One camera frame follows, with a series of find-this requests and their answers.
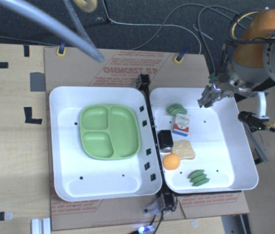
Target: cardboard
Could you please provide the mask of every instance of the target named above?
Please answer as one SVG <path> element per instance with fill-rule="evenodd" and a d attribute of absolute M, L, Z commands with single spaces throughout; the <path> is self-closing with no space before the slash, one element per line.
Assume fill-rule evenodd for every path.
<path fill-rule="evenodd" d="M 105 61 L 97 63 L 76 48 L 67 48 L 64 57 L 57 56 L 56 50 L 44 48 L 52 230 L 149 223 L 153 216 L 143 215 L 143 208 L 154 202 L 156 195 L 81 202 L 66 202 L 57 196 L 49 95 L 59 86 L 135 87 L 139 74 L 150 75 L 150 91 L 157 87 L 203 88 L 209 76 L 204 56 L 186 54 L 180 64 L 174 64 L 177 53 L 101 49 Z M 163 221 L 248 212 L 243 192 L 179 196 L 176 211 L 165 214 Z"/>

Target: toy orange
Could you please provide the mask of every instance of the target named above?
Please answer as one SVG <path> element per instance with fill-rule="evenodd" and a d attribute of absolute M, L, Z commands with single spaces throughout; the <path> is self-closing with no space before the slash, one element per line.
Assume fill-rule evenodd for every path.
<path fill-rule="evenodd" d="M 174 153 L 168 154 L 163 158 L 162 164 L 167 170 L 175 170 L 180 165 L 180 157 Z"/>

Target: table surface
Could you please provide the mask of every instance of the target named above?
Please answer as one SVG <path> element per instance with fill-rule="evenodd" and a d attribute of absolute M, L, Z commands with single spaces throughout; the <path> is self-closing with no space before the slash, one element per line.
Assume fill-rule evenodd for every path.
<path fill-rule="evenodd" d="M 45 92 L 30 91 L 30 73 L 44 73 L 43 46 L 30 46 L 24 58 L 23 45 L 0 44 L 0 212 L 11 212 L 12 220 L 0 221 L 0 233 L 30 233 L 30 221 L 50 217 L 49 162 Z M 24 107 L 32 107 L 32 118 L 42 124 L 25 124 Z M 221 217 L 163 221 L 158 233 L 224 234 Z M 138 225 L 96 227 L 64 234 L 130 233 Z"/>

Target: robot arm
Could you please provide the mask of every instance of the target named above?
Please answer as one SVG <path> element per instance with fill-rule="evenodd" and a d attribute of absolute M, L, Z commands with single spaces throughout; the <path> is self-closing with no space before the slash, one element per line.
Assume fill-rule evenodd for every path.
<path fill-rule="evenodd" d="M 235 37 L 235 27 L 244 17 L 257 14 L 250 22 L 241 39 Z M 238 44 L 234 55 L 227 57 L 226 45 L 222 49 L 225 57 L 223 65 L 225 72 L 209 76 L 211 86 L 206 86 L 201 99 L 200 107 L 211 107 L 214 102 L 225 97 L 239 94 L 244 97 L 254 97 L 258 92 L 255 87 L 271 78 L 275 81 L 275 10 L 248 11 L 238 15 L 233 20 L 229 36 Z"/>

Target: green plate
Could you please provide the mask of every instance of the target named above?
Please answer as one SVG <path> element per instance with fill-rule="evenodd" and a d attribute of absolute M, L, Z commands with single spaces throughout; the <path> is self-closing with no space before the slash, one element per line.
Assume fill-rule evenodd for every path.
<path fill-rule="evenodd" d="M 84 108 L 79 119 L 84 151 L 96 159 L 124 159 L 141 147 L 138 121 L 128 107 L 98 104 Z"/>

